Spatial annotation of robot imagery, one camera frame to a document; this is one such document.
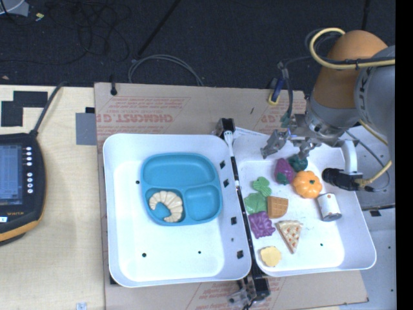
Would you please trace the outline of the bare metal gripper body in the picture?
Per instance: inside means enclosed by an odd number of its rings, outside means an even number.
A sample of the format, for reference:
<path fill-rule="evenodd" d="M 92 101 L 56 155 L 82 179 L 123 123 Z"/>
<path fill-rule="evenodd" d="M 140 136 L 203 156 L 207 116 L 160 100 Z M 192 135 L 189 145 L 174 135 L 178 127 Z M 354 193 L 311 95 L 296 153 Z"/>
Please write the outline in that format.
<path fill-rule="evenodd" d="M 313 115 L 294 114 L 288 126 L 290 140 L 298 142 L 324 143 L 335 146 L 343 135 L 342 129 L 337 129 L 329 124 L 323 123 Z"/>

